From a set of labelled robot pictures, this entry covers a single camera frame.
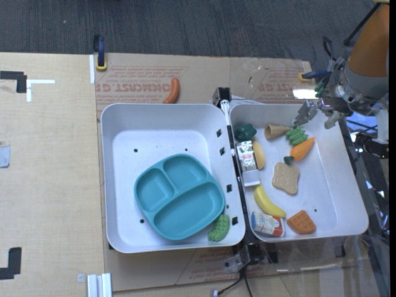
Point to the brown cardboard board red print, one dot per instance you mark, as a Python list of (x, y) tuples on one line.
[(148, 271)]

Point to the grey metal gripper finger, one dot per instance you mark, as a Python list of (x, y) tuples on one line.
[(333, 118), (306, 111)]

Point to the yellow bread roll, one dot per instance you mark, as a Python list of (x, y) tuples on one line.
[(260, 156)]

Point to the orange carrot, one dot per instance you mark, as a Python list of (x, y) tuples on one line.
[(301, 149)]

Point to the tall white printed carton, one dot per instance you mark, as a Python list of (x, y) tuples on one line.
[(247, 159)]

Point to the dark green broccoli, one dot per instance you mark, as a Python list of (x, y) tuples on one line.
[(245, 132)]

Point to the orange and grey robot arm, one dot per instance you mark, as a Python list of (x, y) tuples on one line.
[(371, 42)]

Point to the orange sausage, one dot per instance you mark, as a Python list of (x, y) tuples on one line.
[(174, 90)]

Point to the white plastic tray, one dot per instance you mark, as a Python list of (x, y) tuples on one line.
[(123, 181), (334, 184)]

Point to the white and orange carton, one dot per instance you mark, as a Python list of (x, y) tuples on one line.
[(267, 225)]

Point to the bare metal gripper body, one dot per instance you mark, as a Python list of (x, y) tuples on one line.
[(335, 104)]

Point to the black cylinder on white bracket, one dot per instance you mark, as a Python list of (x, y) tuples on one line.
[(376, 147)]

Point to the beige toast slice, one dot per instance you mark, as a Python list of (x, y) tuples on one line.
[(286, 178)]

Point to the light green grapes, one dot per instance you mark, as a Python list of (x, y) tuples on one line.
[(220, 228)]

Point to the orange waffle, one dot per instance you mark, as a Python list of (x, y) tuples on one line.
[(301, 223)]

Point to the tan ice cream cone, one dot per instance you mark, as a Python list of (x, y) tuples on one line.
[(274, 131)]

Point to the yellow banana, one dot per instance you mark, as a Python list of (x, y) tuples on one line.
[(266, 202)]

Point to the blue divided plate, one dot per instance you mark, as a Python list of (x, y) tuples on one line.
[(182, 203)]

